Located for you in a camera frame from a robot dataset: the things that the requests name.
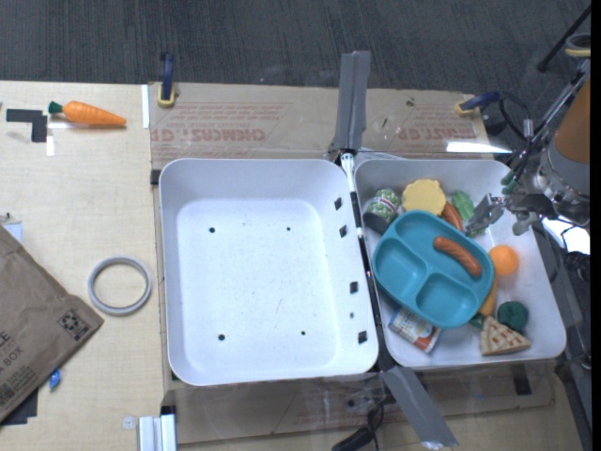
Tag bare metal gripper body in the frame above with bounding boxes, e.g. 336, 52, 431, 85
504, 170, 592, 227

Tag light green toy lettuce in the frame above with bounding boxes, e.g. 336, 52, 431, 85
451, 190, 476, 222

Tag orange toy sausage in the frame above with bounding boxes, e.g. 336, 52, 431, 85
439, 201, 466, 233

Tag orange ball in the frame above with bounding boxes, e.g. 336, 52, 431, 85
487, 244, 520, 278

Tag brown toy sausage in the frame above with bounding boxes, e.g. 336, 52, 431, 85
432, 235, 484, 278

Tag yellow round biscuit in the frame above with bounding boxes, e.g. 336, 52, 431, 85
401, 179, 447, 217

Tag white plastic tray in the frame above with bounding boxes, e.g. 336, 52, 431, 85
352, 157, 568, 371
158, 157, 380, 387

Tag orange carrot with green top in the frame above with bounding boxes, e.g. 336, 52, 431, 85
47, 100, 128, 129
469, 277, 500, 331

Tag blue divided plate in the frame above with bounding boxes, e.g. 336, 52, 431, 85
371, 210, 497, 331

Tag dark green broccoli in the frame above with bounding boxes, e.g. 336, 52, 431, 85
496, 301, 531, 333

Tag green pea can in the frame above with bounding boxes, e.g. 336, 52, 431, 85
363, 188, 403, 236

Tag toy pizza slice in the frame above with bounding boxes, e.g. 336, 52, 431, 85
478, 315, 532, 358

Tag white and orange can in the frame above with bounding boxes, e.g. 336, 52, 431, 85
387, 306, 442, 354

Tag brown cardboard board red print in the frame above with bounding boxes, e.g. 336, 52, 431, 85
148, 81, 572, 445

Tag brown paper envelope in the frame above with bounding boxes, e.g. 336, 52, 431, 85
0, 223, 105, 425

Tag white tape ring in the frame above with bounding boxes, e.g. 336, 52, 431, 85
87, 256, 153, 318

